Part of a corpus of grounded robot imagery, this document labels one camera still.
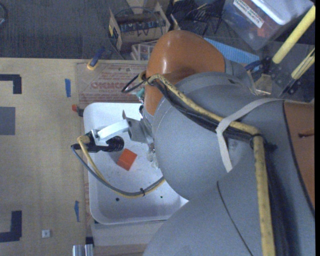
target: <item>black corner marker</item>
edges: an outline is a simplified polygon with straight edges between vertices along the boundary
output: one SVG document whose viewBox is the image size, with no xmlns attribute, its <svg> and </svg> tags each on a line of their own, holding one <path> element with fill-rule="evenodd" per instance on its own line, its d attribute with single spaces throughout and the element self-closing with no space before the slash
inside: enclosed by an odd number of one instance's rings
<svg viewBox="0 0 320 256">
<path fill-rule="evenodd" d="M 19 74 L 0 74 L 0 81 L 12 81 L 13 94 L 22 94 L 22 79 Z"/>
<path fill-rule="evenodd" d="M 11 230 L 10 232 L 0 233 L 0 243 L 19 241 L 22 237 L 22 211 L 11 212 Z"/>
</svg>

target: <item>white label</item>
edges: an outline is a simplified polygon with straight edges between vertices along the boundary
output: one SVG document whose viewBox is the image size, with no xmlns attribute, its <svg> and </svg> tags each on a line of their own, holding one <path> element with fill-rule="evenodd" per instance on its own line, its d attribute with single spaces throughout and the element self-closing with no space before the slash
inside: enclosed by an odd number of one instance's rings
<svg viewBox="0 0 320 256">
<path fill-rule="evenodd" d="M 237 7 L 245 16 L 247 16 L 259 29 L 265 21 L 242 0 L 234 0 L 233 5 Z"/>
</svg>

